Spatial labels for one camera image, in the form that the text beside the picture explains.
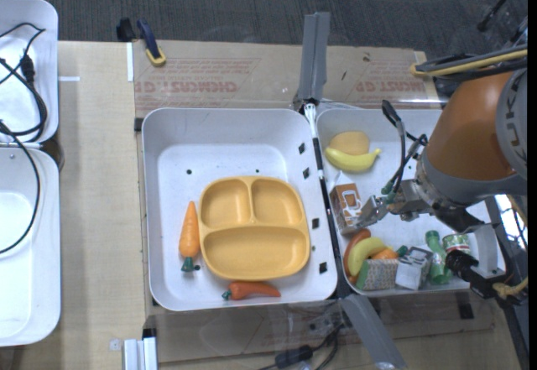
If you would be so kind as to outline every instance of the soda can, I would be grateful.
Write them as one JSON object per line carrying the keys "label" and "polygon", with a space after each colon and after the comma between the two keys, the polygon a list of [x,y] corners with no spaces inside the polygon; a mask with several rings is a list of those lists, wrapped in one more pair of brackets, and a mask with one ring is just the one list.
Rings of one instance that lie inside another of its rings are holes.
{"label": "soda can", "polygon": [[468,240],[468,235],[466,234],[450,234],[442,238],[442,245],[446,250],[446,253],[458,249],[468,255],[472,255],[470,250],[470,241]]}

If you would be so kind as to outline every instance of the yellow banana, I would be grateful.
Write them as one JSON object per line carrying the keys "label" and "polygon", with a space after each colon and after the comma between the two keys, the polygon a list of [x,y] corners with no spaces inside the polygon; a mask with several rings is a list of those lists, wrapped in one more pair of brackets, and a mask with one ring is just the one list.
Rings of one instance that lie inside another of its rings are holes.
{"label": "yellow banana", "polygon": [[362,155],[349,155],[330,147],[325,149],[326,159],[334,167],[347,172],[361,172],[369,169],[379,154],[380,149],[375,149],[369,154]]}
{"label": "yellow banana", "polygon": [[386,249],[387,246],[378,237],[368,237],[354,245],[349,253],[348,265],[352,276],[357,276],[366,258],[372,257]]}

